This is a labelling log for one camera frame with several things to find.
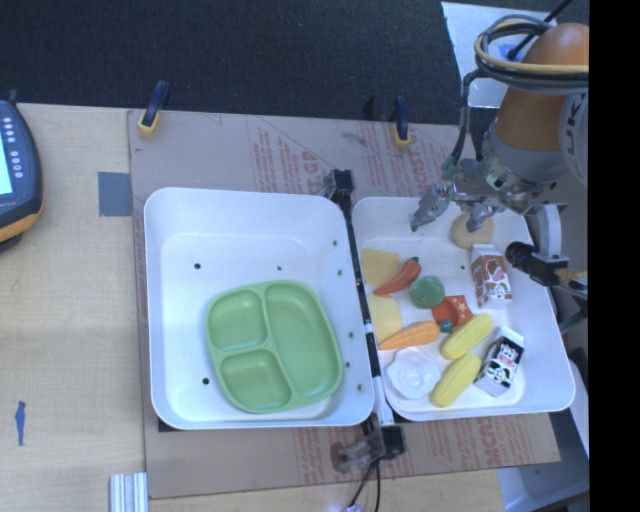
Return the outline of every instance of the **yellow corn cob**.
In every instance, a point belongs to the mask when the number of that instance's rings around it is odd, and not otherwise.
[[[486,338],[493,329],[493,319],[480,313],[467,320],[444,340],[440,352],[447,359],[458,359]]]
[[[451,363],[433,390],[433,405],[449,407],[471,385],[481,366],[480,358],[471,352]]]

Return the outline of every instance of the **gray tape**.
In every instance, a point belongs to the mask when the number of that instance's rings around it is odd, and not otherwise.
[[[98,173],[98,204],[101,217],[131,215],[131,181],[126,172]]]

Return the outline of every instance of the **toy red pepper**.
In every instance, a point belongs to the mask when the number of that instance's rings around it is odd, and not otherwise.
[[[418,257],[414,256],[409,258],[402,264],[398,275],[396,275],[391,281],[376,288],[373,293],[376,295],[389,295],[390,293],[398,292],[409,286],[415,281],[422,272],[422,267],[418,261]]]

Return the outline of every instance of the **blue marker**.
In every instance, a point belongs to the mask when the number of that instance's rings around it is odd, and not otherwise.
[[[24,408],[27,406],[22,400],[18,402],[18,410],[16,411],[16,426],[18,427],[18,445],[24,446]]]
[[[522,60],[523,55],[520,55],[516,51],[515,44],[507,44],[507,43],[500,44],[498,45],[498,50],[500,51],[500,56],[503,59],[508,59],[514,62],[520,62]]]

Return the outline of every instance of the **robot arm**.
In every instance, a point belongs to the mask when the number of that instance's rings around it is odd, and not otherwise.
[[[520,33],[538,36],[521,62],[489,55],[491,41]],[[528,16],[507,16],[480,35],[475,51],[478,70],[463,80],[460,138],[442,165],[442,177],[451,183],[431,186],[410,220],[411,229],[435,220],[450,202],[469,212],[469,232],[506,209],[535,215],[542,235],[539,250],[514,245],[507,258],[512,256],[516,268],[545,286],[573,282],[576,275],[567,270],[566,258],[559,252],[560,210],[558,205],[541,203],[539,197],[567,171],[587,186],[589,27],[552,26]],[[466,94],[477,77],[491,77],[509,87],[484,134],[481,155],[460,160],[469,124]],[[586,295],[586,286],[584,291],[571,291]]]

